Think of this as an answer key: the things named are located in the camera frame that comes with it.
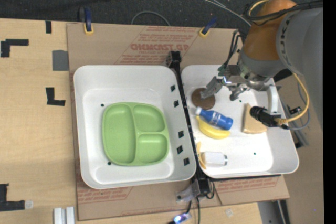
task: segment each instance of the cardboard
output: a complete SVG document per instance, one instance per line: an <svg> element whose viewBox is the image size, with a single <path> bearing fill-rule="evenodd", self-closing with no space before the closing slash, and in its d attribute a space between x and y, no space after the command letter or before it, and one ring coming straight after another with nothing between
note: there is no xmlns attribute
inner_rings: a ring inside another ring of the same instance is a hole
<svg viewBox="0 0 336 224"><path fill-rule="evenodd" d="M84 32L83 23L67 24L78 218L87 220L185 210L187 204L177 203L175 194L185 189L189 180L107 190L91 189L82 181L73 75L85 65L165 65L171 50L181 52L181 68L221 65L227 58L234 29L211 29L204 38L198 34L199 28L190 27L94 26L94 34L89 36ZM216 195L213 199L203 199L202 207L289 198L283 176L233 179L215 185Z"/></svg>

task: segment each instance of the banana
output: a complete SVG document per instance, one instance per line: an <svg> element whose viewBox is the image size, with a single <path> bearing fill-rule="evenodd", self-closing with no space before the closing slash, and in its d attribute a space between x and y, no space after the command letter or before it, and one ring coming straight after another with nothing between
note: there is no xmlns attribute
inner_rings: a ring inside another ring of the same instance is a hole
<svg viewBox="0 0 336 224"><path fill-rule="evenodd" d="M201 120L199 116L196 116L198 121L199 130L205 134L206 136L213 138L213 139L224 139L230 135L230 131L226 130L219 130L217 128L212 127L210 124L206 123L205 121Z"/></svg>

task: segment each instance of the bottle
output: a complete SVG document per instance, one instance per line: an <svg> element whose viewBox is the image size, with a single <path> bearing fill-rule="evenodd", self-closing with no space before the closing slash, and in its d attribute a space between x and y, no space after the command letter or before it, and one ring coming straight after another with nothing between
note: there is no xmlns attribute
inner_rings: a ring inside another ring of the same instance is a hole
<svg viewBox="0 0 336 224"><path fill-rule="evenodd" d="M223 130L230 130L233 119L226 117L214 110L203 110L198 107L196 109L196 115L202 116L205 121L213 126L217 126Z"/></svg>

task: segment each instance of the yellow cable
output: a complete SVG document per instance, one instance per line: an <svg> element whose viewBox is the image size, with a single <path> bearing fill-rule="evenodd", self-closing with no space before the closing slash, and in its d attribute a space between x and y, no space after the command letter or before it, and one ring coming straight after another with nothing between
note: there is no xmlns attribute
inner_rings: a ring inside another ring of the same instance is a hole
<svg viewBox="0 0 336 224"><path fill-rule="evenodd" d="M306 89L306 87L303 85L302 81L299 79L298 75L296 75L295 73L293 73L293 76L296 78L296 80L298 81L298 83L300 84L300 86L302 87L305 95L306 95L306 99L307 99L307 103L306 103L306 107L305 109L302 111L302 113L300 113L299 115L289 118L289 119L275 119L278 122L278 125L283 125L285 123L291 122L291 121L295 121L299 118L301 118L308 110L309 107L309 95L308 95L308 91Z"/></svg>

